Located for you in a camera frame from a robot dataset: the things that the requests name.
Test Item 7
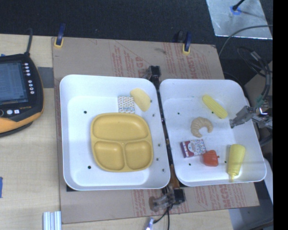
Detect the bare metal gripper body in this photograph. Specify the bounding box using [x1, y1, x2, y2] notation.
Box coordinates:
[251, 112, 274, 130]

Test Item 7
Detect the white plastic tray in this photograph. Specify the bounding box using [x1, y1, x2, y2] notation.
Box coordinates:
[158, 78, 267, 187]
[59, 74, 171, 192]

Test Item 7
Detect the yellow corn cob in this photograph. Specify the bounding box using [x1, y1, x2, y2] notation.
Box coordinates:
[202, 94, 228, 120]

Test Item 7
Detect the yellow squeeze bottle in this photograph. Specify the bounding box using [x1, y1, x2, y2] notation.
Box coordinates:
[227, 143, 246, 183]

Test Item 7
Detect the beige croissant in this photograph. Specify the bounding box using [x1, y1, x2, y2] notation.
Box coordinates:
[190, 116, 214, 138]

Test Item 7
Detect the orange bell pepper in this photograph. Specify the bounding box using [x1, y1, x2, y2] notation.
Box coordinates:
[202, 149, 220, 167]

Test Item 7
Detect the maroon and white patterned carton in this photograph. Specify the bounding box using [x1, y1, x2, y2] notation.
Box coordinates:
[180, 138, 207, 159]

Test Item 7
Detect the thin black and white rod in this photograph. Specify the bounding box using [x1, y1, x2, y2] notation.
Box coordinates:
[154, 77, 176, 189]

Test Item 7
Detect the pale yellow oval toy food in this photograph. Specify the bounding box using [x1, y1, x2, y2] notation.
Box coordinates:
[130, 87, 152, 113]

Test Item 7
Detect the white patterned packet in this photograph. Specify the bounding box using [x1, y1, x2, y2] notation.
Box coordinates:
[117, 95, 136, 114]

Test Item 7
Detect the yellow divided plate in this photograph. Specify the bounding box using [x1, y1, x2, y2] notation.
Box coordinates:
[90, 112, 155, 173]

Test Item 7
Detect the brown cardboard board red print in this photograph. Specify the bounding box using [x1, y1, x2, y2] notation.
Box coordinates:
[51, 36, 261, 225]

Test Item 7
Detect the black block with thin wires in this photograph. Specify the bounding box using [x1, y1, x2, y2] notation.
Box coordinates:
[147, 65, 162, 81]
[172, 188, 186, 205]

